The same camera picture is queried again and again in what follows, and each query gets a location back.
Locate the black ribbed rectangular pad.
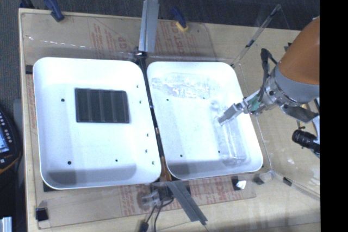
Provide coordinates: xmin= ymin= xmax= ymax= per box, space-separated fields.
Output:
xmin=74 ymin=87 xmax=131 ymax=124

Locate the black block with thin wires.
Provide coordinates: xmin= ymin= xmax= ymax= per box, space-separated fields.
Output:
xmin=150 ymin=181 xmax=175 ymax=201

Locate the brown cardboard board red print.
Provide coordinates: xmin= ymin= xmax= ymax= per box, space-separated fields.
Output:
xmin=20 ymin=11 xmax=258 ymax=229

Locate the white plastic tray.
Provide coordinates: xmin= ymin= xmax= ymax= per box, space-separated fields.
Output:
xmin=146 ymin=60 xmax=264 ymax=181
xmin=32 ymin=57 xmax=163 ymax=191

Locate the black cylinder on white bracket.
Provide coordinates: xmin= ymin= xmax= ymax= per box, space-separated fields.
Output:
xmin=291 ymin=116 xmax=320 ymax=159

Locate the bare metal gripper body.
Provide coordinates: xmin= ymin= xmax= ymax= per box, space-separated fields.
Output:
xmin=241 ymin=80 xmax=303 ymax=116

